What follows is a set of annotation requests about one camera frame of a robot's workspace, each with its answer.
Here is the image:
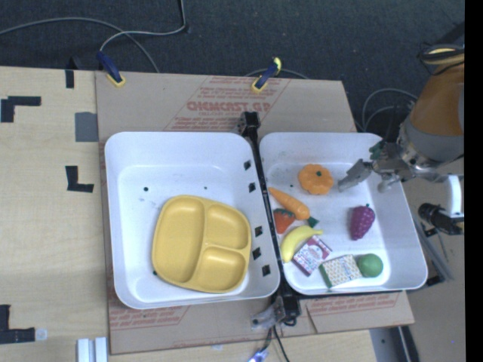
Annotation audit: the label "purple grapes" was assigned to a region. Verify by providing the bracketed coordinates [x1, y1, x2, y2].
[349, 203, 377, 241]

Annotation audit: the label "yellow and green carton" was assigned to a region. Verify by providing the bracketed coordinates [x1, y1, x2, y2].
[318, 253, 364, 290]

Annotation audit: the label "yellow banana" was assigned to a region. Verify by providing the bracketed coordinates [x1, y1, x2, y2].
[279, 224, 325, 264]

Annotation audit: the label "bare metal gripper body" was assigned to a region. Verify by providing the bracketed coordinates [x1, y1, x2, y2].
[371, 141, 435, 183]

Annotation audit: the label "yellow divided plate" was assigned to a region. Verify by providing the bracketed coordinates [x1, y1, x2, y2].
[150, 194, 253, 295]

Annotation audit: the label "red strawberry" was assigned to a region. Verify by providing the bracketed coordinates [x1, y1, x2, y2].
[272, 207, 297, 235]

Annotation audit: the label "orange pumpkin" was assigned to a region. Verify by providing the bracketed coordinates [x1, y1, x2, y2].
[297, 163, 335, 196]

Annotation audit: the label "white plastic tray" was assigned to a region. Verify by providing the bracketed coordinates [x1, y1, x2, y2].
[258, 131, 429, 296]
[103, 130, 281, 311]

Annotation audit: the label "black block with thin wires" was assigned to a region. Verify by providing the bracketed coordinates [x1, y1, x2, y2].
[276, 293, 303, 327]
[236, 111, 263, 137]

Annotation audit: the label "black cylinder on white bracket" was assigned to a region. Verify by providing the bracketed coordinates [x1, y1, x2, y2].
[417, 174, 466, 237]

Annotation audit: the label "orange carrot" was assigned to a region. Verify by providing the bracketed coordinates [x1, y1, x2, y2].
[267, 186, 320, 229]

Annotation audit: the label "thin black rod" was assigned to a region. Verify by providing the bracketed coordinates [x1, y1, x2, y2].
[247, 125, 285, 298]

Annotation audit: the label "brown cardboard board red print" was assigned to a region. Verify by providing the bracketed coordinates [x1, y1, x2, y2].
[94, 69, 416, 356]

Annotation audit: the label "pink and white carton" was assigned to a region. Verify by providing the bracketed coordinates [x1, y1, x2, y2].
[291, 235, 334, 278]

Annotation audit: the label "green apple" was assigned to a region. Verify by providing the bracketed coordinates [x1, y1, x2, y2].
[356, 253, 385, 278]

